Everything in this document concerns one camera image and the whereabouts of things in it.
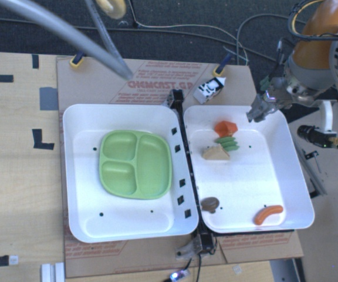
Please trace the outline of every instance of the cardboard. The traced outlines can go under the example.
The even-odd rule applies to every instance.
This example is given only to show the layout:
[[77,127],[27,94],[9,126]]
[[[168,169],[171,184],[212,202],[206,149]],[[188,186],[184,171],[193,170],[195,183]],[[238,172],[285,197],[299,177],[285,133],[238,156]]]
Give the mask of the cardboard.
[[[125,81],[92,58],[85,58],[77,69],[68,58],[58,58],[58,98],[60,150],[65,226],[66,277],[85,277],[183,268],[188,260],[176,257],[176,249],[191,240],[190,235],[144,240],[82,243],[75,239],[67,220],[65,158],[63,151],[63,112],[77,103],[163,104],[171,89],[182,89],[184,110],[199,105],[193,96],[197,86],[212,79],[217,64],[126,60],[134,72]],[[226,66],[225,87],[206,104],[250,105],[256,92],[247,66]],[[302,256],[295,231],[218,237],[214,255],[205,256],[203,265],[242,263]]]

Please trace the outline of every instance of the orange sausage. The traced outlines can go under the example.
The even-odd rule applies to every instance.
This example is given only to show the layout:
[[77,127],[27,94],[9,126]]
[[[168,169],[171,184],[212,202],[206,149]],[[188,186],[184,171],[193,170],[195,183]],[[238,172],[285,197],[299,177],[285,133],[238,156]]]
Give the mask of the orange sausage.
[[253,222],[257,224],[258,226],[260,226],[268,216],[272,214],[279,214],[283,211],[284,211],[284,208],[279,204],[274,205],[274,206],[268,206],[258,212]]

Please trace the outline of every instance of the small printed box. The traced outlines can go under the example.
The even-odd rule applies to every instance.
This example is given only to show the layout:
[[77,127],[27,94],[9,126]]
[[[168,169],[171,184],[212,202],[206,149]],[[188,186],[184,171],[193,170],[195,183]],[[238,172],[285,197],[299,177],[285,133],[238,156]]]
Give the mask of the small printed box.
[[226,78],[212,78],[196,88],[194,97],[200,104],[206,103],[219,94],[225,85]]

